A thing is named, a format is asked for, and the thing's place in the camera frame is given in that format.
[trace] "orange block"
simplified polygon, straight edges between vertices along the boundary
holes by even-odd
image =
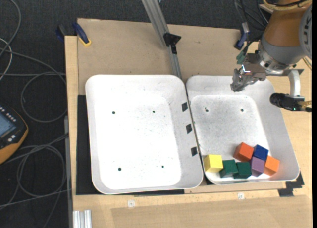
[[[253,151],[254,149],[252,146],[242,142],[237,146],[233,157],[241,162],[248,162],[252,158]]]
[[[279,160],[278,159],[275,159],[271,156],[267,156],[266,158],[266,162],[265,162],[265,165],[264,165],[264,173],[266,175],[273,175],[277,172],[278,170],[278,167],[279,167]]]

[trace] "black bracket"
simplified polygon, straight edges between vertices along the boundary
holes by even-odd
[[[177,54],[176,44],[182,38],[181,36],[173,35],[170,33],[165,33],[163,35],[166,46],[170,46],[173,54]]]
[[[301,172],[298,177],[293,182],[286,182],[286,188],[278,189],[279,196],[294,196],[293,189],[294,188],[302,188],[304,184],[304,180]]]

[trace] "white cable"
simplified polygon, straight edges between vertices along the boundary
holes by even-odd
[[[5,39],[0,38],[0,41],[3,41],[5,44],[8,45],[8,42],[7,42]],[[12,52],[12,48],[11,48],[10,45],[8,45],[8,48],[9,48],[10,52]],[[5,69],[4,73],[3,73],[3,75],[0,77],[0,81],[2,80],[2,78],[4,77],[4,75],[8,72],[8,70],[9,70],[9,68],[10,68],[10,66],[11,66],[11,63],[12,63],[12,58],[13,58],[13,54],[10,53],[10,61],[9,61],[9,64],[8,64],[8,66],[6,67],[6,69]]]

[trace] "white tray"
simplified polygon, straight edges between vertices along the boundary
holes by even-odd
[[[201,183],[203,169],[179,78],[95,75],[86,82],[86,98],[98,191],[185,189]]]
[[[297,178],[299,166],[289,139],[280,108],[269,97],[274,93],[271,82],[257,81],[241,92],[230,88],[231,76],[192,76],[186,87],[199,149],[208,154],[233,159],[241,142],[259,144],[269,155],[280,160],[276,174],[250,176],[246,180],[221,178],[219,173],[205,173],[214,184],[235,182],[291,181]]]

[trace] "cube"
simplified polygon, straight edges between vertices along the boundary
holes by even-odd
[[[252,155],[253,147],[242,142],[236,147],[233,157],[241,162],[247,162],[251,160]]]
[[[224,160],[222,163],[223,169],[219,172],[221,178],[232,177],[234,174],[238,173],[238,168],[234,159]]]
[[[267,155],[268,155],[268,149],[265,149],[264,147],[258,144],[254,147],[254,152],[253,152],[254,157],[265,161],[267,158]]]
[[[247,179],[252,175],[249,162],[237,162],[238,173],[234,174],[235,179]]]
[[[267,175],[273,175],[277,172],[280,161],[271,156],[267,156],[266,162],[264,165],[264,173]]]
[[[264,172],[265,161],[255,156],[250,160],[252,175],[258,177]]]
[[[223,169],[222,156],[209,154],[204,158],[204,169],[206,172],[218,173]]]

